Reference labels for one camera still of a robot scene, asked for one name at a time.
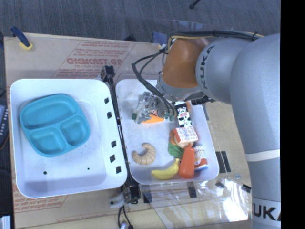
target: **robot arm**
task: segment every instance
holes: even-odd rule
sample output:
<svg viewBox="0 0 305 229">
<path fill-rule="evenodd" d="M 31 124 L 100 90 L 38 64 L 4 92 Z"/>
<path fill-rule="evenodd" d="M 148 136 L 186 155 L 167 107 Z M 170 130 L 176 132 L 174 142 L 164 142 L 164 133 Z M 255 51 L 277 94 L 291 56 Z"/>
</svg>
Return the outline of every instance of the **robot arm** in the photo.
<svg viewBox="0 0 305 229">
<path fill-rule="evenodd" d="M 177 39 L 156 86 L 171 101 L 232 105 L 250 171 L 253 229 L 281 227 L 279 78 L 280 34 Z"/>
</svg>

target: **banana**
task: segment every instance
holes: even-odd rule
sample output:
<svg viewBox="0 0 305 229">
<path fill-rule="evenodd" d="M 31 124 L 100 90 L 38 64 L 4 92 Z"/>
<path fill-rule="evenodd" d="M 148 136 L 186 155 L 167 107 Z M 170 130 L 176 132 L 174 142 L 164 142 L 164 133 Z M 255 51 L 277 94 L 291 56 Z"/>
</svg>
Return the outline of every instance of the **banana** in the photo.
<svg viewBox="0 0 305 229">
<path fill-rule="evenodd" d="M 175 162 L 165 170 L 152 170 L 152 175 L 158 180 L 168 180 L 178 173 L 179 159 L 176 158 Z"/>
</svg>

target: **white stripe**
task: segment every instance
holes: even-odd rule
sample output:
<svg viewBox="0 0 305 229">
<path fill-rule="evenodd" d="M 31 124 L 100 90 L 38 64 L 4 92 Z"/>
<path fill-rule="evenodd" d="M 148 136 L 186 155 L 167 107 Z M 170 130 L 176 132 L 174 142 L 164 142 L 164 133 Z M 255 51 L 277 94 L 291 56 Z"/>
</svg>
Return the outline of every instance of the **white stripe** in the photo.
<svg viewBox="0 0 305 229">
<path fill-rule="evenodd" d="M 263 161 L 267 159 L 278 158 L 280 156 L 281 156 L 280 149 L 263 151 L 255 154 L 245 154 L 246 160 L 249 162 Z"/>
</svg>

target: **gray floor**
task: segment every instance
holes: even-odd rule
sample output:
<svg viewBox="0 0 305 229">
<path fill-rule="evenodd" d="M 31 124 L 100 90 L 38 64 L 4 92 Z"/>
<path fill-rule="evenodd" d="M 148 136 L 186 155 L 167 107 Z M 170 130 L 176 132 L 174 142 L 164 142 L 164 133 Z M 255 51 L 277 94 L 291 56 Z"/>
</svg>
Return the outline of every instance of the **gray floor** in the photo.
<svg viewBox="0 0 305 229">
<path fill-rule="evenodd" d="M 281 0 L 0 0 L 0 30 L 150 42 L 154 31 L 238 30 L 280 33 Z M 5 87 L 0 50 L 0 87 Z M 12 214 L 9 141 L 0 149 L 0 217 Z"/>
</svg>

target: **white tray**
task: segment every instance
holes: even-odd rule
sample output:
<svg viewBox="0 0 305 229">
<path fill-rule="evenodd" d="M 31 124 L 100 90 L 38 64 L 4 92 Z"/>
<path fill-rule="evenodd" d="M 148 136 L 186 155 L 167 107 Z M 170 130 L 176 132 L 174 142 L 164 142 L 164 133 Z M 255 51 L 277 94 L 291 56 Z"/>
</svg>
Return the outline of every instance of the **white tray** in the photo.
<svg viewBox="0 0 305 229">
<path fill-rule="evenodd" d="M 28 142 L 19 114 L 29 102 L 58 93 L 70 95 L 80 105 L 91 135 L 86 143 L 72 151 L 44 157 Z M 21 79 L 10 88 L 10 107 L 16 182 L 24 196 L 42 198 L 110 189 L 126 181 L 121 140 L 105 83 L 84 79 Z"/>
<path fill-rule="evenodd" d="M 148 81 L 156 86 L 156 80 Z M 219 165 L 214 150 L 209 127 L 201 105 L 191 106 L 190 118 L 196 129 L 199 140 L 195 145 L 203 145 L 208 168 L 196 171 L 192 179 L 185 179 L 176 174 L 169 180 L 158 180 L 151 175 L 154 169 L 165 169 L 174 162 L 174 157 L 168 153 L 169 133 L 179 127 L 178 120 L 165 120 L 153 124 L 137 124 L 132 120 L 132 113 L 138 105 L 139 96 L 148 91 L 138 80 L 121 80 L 116 85 L 118 106 L 122 124 L 122 132 L 126 145 L 127 157 L 133 178 L 140 184 L 161 184 L 182 181 L 205 181 L 214 179 L 219 173 Z M 156 148 L 156 159 L 150 165 L 139 165 L 132 159 L 132 152 L 144 152 L 142 143 L 150 143 Z"/>
</svg>

